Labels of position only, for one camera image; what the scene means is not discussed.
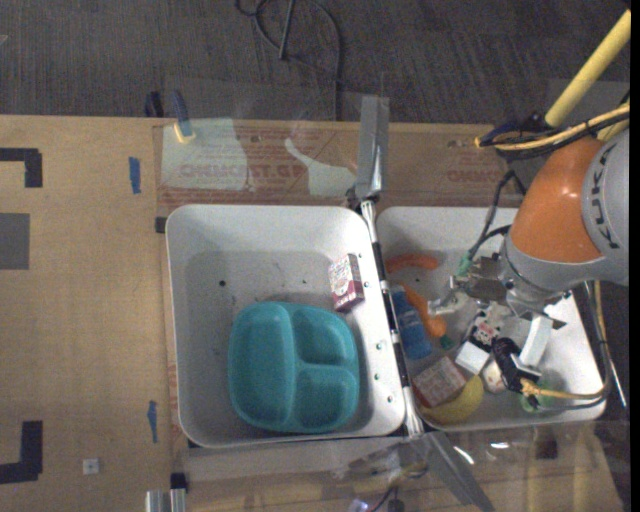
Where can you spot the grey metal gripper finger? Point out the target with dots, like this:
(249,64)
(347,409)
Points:
(446,303)
(459,283)

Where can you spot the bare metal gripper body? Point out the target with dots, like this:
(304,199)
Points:
(487,280)

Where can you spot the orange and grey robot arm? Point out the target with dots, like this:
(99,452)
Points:
(555,210)

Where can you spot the orange carrot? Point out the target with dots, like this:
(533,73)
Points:
(425,312)

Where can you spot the black and white carton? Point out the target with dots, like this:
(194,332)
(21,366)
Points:
(484,327)

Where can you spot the blue bottle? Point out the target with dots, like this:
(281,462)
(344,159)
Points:
(412,332)

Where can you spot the orange sausage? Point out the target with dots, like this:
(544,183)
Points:
(411,262)

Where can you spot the white cube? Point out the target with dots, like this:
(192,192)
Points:
(471,358)

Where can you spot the red and white carton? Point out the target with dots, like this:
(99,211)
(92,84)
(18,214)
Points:
(440,381)

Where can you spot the white and brown toy food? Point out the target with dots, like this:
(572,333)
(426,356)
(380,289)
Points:
(492,377)

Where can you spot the pink and white carton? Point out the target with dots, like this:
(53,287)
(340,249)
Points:
(345,282)

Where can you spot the yellow banana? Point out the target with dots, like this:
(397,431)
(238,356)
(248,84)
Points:
(460,406)

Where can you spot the white plastic tray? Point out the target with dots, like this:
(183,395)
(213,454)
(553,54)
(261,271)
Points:
(210,320)
(570,350)

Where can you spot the green toy food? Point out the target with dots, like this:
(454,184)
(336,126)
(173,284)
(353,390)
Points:
(531,402)

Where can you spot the teal divided plate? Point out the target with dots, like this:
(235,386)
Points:
(270,370)

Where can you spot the brown cardboard board red print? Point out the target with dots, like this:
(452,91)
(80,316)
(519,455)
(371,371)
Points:
(300,165)

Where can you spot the yellow foam tube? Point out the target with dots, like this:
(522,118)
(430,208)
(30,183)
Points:
(590,67)

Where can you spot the black cylinder on white bracket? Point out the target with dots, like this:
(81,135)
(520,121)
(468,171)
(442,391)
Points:
(510,361)

